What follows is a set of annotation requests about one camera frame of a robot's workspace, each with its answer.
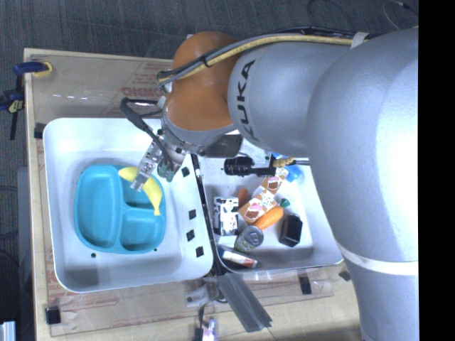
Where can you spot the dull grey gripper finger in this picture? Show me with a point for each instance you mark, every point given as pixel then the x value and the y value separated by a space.
pixel 140 180

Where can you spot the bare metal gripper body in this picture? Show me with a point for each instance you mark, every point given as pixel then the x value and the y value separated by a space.
pixel 156 155

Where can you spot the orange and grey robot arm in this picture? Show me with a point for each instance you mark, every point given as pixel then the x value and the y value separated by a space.
pixel 320 126

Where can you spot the yellow banana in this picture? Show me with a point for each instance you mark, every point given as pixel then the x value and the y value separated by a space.
pixel 153 190

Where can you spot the blue divided plate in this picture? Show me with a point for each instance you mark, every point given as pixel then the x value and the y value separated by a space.
pixel 103 208

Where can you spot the white plastic tray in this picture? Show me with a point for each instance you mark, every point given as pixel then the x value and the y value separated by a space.
pixel 305 254
pixel 117 268

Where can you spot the black and white carton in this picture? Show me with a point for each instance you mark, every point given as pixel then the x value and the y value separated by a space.
pixel 225 216

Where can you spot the orange sausage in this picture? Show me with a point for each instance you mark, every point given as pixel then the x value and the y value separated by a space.
pixel 242 196

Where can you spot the orange printed snack carton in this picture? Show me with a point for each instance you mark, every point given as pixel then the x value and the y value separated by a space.
pixel 261 204

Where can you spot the green can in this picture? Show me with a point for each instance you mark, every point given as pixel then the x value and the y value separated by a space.
pixel 249 239

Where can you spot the white and orange packet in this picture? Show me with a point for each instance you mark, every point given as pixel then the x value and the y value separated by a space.
pixel 239 258

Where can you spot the orange carrot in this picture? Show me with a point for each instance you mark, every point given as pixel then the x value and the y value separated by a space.
pixel 270 218

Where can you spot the blue plastic cup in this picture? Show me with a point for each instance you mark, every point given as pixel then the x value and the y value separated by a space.
pixel 295 174

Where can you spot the black rounded bottle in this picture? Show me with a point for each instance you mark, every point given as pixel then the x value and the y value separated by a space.
pixel 290 231

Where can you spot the black cylinder on white bracket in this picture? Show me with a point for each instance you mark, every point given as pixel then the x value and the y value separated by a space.
pixel 239 166

